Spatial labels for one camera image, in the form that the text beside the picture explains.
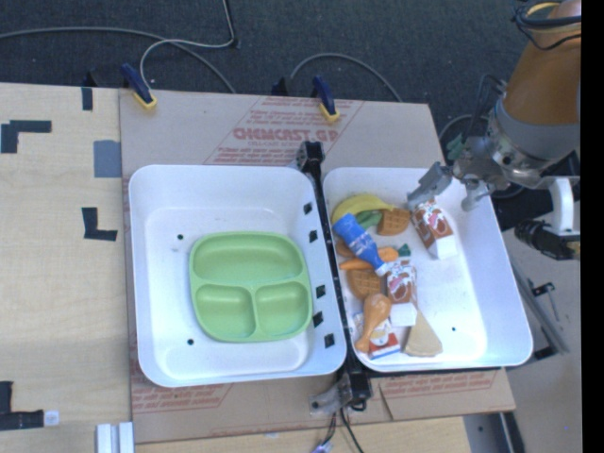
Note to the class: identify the green toy vegetable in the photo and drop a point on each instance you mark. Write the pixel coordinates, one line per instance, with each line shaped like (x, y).
(369, 218)

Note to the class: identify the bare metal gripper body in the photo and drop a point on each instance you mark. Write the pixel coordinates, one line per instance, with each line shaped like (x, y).
(491, 163)

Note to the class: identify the brown waffle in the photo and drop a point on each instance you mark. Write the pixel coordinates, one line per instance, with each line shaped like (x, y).
(364, 283)
(394, 221)

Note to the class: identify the green divided plate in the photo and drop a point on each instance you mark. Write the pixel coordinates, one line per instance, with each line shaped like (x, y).
(245, 257)

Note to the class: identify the tan bread slice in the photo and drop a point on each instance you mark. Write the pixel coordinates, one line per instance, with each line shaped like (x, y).
(422, 338)

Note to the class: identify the orange chicken drumstick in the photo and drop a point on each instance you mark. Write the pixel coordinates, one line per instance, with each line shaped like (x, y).
(375, 312)

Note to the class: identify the red and white packet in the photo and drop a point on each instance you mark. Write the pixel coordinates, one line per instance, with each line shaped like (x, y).
(384, 342)

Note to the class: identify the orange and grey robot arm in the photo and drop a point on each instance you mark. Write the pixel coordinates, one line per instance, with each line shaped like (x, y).
(542, 78)

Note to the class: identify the black cylinder on white bracket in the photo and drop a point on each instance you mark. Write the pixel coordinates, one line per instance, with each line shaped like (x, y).
(564, 201)

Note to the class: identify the orange carrot with green top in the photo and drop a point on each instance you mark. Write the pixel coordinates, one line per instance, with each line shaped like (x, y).
(389, 253)

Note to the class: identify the white plastic tray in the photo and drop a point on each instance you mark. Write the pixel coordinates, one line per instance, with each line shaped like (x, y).
(160, 272)
(476, 272)

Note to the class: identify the brown and white carton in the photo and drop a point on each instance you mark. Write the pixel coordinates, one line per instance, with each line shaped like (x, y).
(402, 288)
(436, 229)

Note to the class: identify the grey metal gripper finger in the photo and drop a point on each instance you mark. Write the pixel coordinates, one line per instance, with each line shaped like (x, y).
(431, 182)
(475, 191)

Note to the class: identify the thin black rod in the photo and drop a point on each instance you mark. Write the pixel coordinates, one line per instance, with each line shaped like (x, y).
(329, 243)

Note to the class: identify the brown cardboard board red print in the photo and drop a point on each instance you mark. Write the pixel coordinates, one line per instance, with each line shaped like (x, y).
(189, 130)

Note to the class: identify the blue bottle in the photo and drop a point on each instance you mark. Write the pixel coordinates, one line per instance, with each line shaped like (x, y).
(356, 239)

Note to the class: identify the yellow banana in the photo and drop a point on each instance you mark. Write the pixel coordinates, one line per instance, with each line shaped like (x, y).
(361, 203)

